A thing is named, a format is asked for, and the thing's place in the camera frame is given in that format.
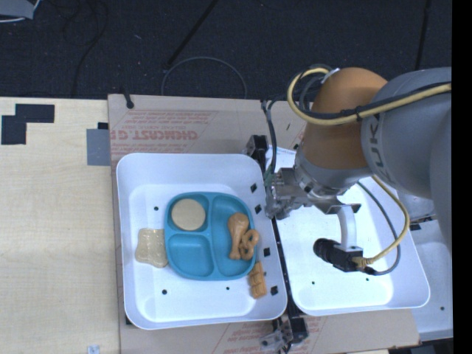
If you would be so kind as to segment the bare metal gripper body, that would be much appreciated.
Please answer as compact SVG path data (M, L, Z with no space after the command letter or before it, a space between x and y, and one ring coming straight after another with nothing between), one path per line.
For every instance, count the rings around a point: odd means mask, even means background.
M300 207L311 207L322 185L302 167L281 167L265 177L265 214L282 220Z

